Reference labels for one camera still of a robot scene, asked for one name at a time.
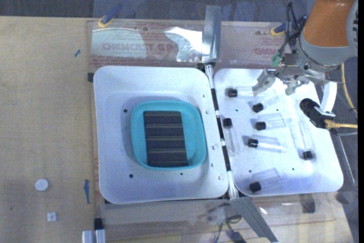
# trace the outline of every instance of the clear plastic tube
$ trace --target clear plastic tube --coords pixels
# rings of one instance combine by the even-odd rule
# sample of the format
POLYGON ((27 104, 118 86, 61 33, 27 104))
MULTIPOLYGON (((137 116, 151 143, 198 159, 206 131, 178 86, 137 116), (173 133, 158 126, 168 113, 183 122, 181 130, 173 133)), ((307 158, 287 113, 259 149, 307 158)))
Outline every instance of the clear plastic tube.
POLYGON ((268 109, 279 103, 279 97, 277 95, 273 95, 271 97, 260 98, 255 100, 252 110, 256 113, 261 112, 262 110, 268 109))
POLYGON ((277 129, 285 126, 286 122, 280 113, 271 113, 258 116, 257 122, 255 123, 255 128, 258 131, 277 129))
POLYGON ((251 178, 252 182, 249 184, 251 192, 283 188, 288 179, 287 174, 279 174, 276 168, 255 173, 251 178))
POLYGON ((226 148, 232 156, 235 156, 235 154, 238 154, 240 152, 238 134, 233 127, 231 118, 223 119, 222 124, 224 127, 226 148))
POLYGON ((281 145, 279 140, 275 137, 265 137, 259 135, 252 135, 248 140, 248 147, 256 148, 257 150, 285 152, 285 145, 281 145))
POLYGON ((253 97, 253 90, 250 86, 227 88, 225 92, 228 97, 237 97, 237 98, 253 97))
POLYGON ((300 158, 311 160, 315 155, 315 144, 307 121, 299 115, 299 120, 288 120, 293 144, 298 150, 300 158))

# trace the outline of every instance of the test tube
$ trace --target test tube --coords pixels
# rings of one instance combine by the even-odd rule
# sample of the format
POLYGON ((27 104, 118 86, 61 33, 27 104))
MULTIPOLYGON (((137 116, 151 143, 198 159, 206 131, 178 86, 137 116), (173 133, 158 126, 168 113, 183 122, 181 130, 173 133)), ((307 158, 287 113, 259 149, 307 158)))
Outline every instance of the test tube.
POLYGON ((250 86, 238 86, 235 88, 227 88, 226 95, 228 97, 237 97, 237 98, 253 97, 253 90, 250 86))
POLYGON ((284 152, 286 147, 281 145, 279 140, 275 137, 264 137, 259 135, 250 136, 248 147, 256 148, 257 150, 273 151, 273 152, 284 152))
POLYGON ((236 129, 233 127, 231 118, 224 118, 222 120, 222 125, 224 127, 224 137, 227 150, 231 152, 232 156, 234 156, 240 152, 238 134, 236 129))
POLYGON ((286 123, 284 122, 284 119, 280 113, 271 113, 258 116, 257 122, 255 123, 255 128, 258 131, 277 129, 285 126, 286 123))
POLYGON ((249 184, 251 192, 268 191, 275 188, 283 188, 287 181, 287 174, 279 174, 276 168, 271 168, 252 175, 252 183, 249 184))
POLYGON ((279 103, 279 97, 277 95, 273 95, 269 98, 268 97, 260 98, 259 100, 256 100, 256 103, 253 105, 252 110, 256 113, 259 113, 262 110, 270 108, 278 103, 279 103))
POLYGON ((299 120, 290 119, 288 127, 291 132, 293 144, 298 150, 299 156, 304 160, 313 159, 315 144, 307 121, 299 116, 299 120))

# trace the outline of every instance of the yellow cable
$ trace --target yellow cable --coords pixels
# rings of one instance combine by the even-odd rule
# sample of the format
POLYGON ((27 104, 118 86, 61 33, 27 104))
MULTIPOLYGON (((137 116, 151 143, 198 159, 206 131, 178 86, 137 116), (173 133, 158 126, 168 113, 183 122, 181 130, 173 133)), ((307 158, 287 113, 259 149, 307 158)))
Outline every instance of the yellow cable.
POLYGON ((331 130, 332 128, 339 128, 339 127, 349 127, 352 129, 357 129, 358 125, 354 125, 352 123, 338 123, 338 122, 333 122, 331 120, 325 120, 325 124, 326 124, 326 128, 328 130, 331 130))
POLYGON ((345 94, 345 97, 346 97, 346 100, 350 106, 350 108, 353 109, 353 111, 355 111, 355 113, 358 115, 358 111, 356 110, 353 102, 351 101, 351 98, 349 96, 349 92, 348 92, 348 88, 346 87, 346 80, 345 80, 345 67, 344 67, 344 64, 342 63, 341 64, 341 81, 342 81, 342 86, 343 86, 343 89, 344 89, 344 94, 345 94))

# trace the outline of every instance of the teal bowl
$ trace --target teal bowl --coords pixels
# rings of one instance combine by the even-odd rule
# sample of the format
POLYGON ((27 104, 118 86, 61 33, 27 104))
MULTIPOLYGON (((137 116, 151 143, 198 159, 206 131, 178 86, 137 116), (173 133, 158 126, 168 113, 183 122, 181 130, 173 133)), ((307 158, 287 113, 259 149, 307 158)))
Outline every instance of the teal bowl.
POLYGON ((147 101, 138 104, 131 113, 131 141, 137 161, 151 170, 186 170, 199 166, 206 158, 206 138, 200 112, 182 101, 147 101), (181 113, 187 166, 154 167, 147 164, 147 143, 143 113, 147 111, 176 111, 181 113))

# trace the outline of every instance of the black cap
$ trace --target black cap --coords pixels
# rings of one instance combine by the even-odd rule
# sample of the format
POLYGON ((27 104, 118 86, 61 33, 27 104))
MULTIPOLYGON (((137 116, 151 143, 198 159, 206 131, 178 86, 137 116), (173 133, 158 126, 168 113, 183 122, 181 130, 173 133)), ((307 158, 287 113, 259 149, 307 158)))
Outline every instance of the black cap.
POLYGON ((222 125, 224 127, 232 127, 233 126, 233 122, 231 121, 231 118, 224 118, 222 120, 222 125))
POLYGON ((311 160, 313 158, 312 152, 311 151, 306 151, 303 152, 303 159, 305 160, 311 160))
POLYGON ((227 90, 227 96, 229 96, 229 97, 237 97, 238 96, 238 91, 236 89, 229 88, 227 90))
POLYGON ((249 139, 248 140, 248 146, 252 148, 258 147, 258 140, 257 139, 249 139))
POLYGON ((265 122, 256 122, 255 123, 255 128, 258 130, 258 131, 261 131, 261 130, 265 130, 266 129, 266 123, 265 122))
POLYGON ((249 184, 249 188, 252 192, 257 192, 262 189, 262 186, 260 185, 259 182, 253 182, 249 184))
POLYGON ((256 113, 259 113, 263 109, 264 109, 264 107, 261 103, 253 105, 253 111, 255 111, 256 113))

